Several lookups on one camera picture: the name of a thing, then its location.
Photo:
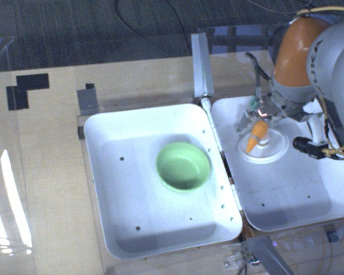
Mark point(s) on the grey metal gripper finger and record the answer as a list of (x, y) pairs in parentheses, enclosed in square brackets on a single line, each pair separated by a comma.
[(243, 123), (264, 140)]

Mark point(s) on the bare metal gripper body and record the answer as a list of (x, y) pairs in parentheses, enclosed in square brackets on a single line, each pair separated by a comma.
[(266, 108)]

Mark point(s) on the orange toy carrot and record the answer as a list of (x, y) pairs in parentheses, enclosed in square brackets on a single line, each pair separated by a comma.
[(256, 134)]

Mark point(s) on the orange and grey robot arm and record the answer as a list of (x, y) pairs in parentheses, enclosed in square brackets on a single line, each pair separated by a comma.
[(338, 78)]

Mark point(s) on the white round plate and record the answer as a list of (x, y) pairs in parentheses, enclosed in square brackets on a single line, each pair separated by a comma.
[(275, 149)]

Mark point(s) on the thin black and white rod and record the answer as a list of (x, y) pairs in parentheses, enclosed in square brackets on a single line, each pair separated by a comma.
[(206, 105)]

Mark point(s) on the white plastic tray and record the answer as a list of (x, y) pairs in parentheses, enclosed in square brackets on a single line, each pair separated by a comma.
[(140, 185), (293, 186)]

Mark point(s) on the green bowl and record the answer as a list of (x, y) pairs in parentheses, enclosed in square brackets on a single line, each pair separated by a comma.
[(183, 166)]

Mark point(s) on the black cylinder on white bracket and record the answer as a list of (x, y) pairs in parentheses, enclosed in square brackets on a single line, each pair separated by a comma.
[(306, 145)]

